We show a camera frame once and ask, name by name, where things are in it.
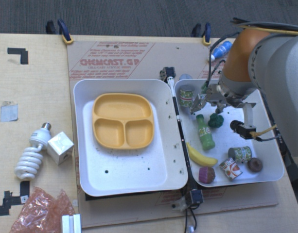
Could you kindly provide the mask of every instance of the tin can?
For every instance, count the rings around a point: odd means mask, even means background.
[[[225,172],[226,176],[231,181],[243,173],[232,157],[229,157],[220,163],[219,167]]]
[[[234,161],[244,163],[245,161],[250,161],[251,156],[251,149],[248,146],[228,149],[228,157],[232,157]]]
[[[193,104],[194,87],[188,84],[182,85],[179,90],[179,104],[183,107],[191,107]]]

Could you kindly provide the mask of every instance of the white tray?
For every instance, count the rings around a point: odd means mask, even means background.
[[[182,85],[189,84],[194,86],[194,95],[201,91],[201,87],[205,80],[180,80],[175,84],[175,92],[177,101],[179,101],[179,89]],[[266,108],[262,97],[258,90],[253,92],[245,102],[255,102],[253,107],[253,124],[257,131],[261,132],[271,127],[268,119]],[[246,183],[268,182],[279,180],[284,174],[284,164],[281,158],[280,150],[276,140],[258,142],[256,140],[245,140],[237,133],[234,133],[230,128],[230,123],[233,120],[244,122],[244,113],[242,109],[227,107],[221,115],[224,118],[223,125],[217,129],[211,129],[212,137],[215,141],[215,147],[204,151],[198,137],[196,115],[203,114],[205,122],[208,122],[210,115],[215,113],[216,106],[211,106],[209,103],[203,109],[196,112],[195,115],[190,114],[188,107],[182,107],[178,103],[180,119],[186,142],[199,150],[202,154],[218,159],[218,163],[213,167],[216,173],[215,180],[210,184],[201,183],[198,180],[198,172],[200,165],[190,160],[194,179],[204,187],[216,187],[226,185],[239,185]],[[272,131],[261,136],[263,139],[274,137]],[[258,173],[253,173],[247,168],[246,163],[237,163],[243,174],[230,181],[224,171],[219,167],[219,164],[228,158],[228,149],[232,147],[249,146],[252,150],[252,157],[260,158],[263,162],[263,169]]]
[[[176,190],[188,180],[187,167],[168,85],[161,80],[79,81],[74,87],[82,189],[91,196]],[[94,100],[104,93],[144,96],[154,114],[154,139],[137,150],[107,149],[92,129]]]

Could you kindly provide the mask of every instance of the yellow cable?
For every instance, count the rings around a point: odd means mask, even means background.
[[[260,31],[266,31],[269,33],[285,33],[285,34],[292,34],[292,35],[298,35],[298,31],[290,31],[290,30],[279,30],[279,29],[265,29],[265,28],[259,28],[259,27],[254,27],[254,26],[246,26],[242,25],[239,26],[244,29],[255,29],[255,30],[260,30]]]
[[[253,138],[256,138],[257,136],[260,136],[260,135],[262,135],[262,134],[264,134],[264,133],[267,133],[267,132],[269,132],[270,130],[275,129],[276,127],[277,127],[277,126],[276,126],[276,124],[275,124],[275,125],[273,125],[272,127],[268,128],[267,130],[264,130],[264,131],[262,131],[262,132],[249,132],[249,133],[252,135]]]

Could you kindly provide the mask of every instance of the green bottle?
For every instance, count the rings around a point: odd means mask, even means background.
[[[198,123],[198,136],[201,140],[203,150],[210,150],[215,147],[215,142],[212,139],[211,131],[208,125],[204,122],[204,116],[199,114],[196,116]]]

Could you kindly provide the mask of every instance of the blue clamp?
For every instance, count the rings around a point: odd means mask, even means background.
[[[69,30],[65,24],[65,22],[62,20],[62,19],[58,19],[57,21],[58,23],[58,26],[59,26],[59,34],[62,35],[62,39],[63,41],[67,44],[67,45],[70,45],[73,43],[73,38],[71,37],[70,33],[69,33]],[[56,32],[56,29],[55,29],[55,26],[53,24],[53,21],[50,20],[47,22],[47,25],[46,25],[46,33],[47,34],[58,34]]]
[[[211,26],[210,23],[207,22],[205,25],[205,30],[203,34],[201,35],[201,27],[202,25],[200,23],[197,23],[195,27],[192,30],[191,37],[202,37],[203,38],[203,44],[205,46],[209,46],[211,44],[210,41],[210,34],[211,34]]]

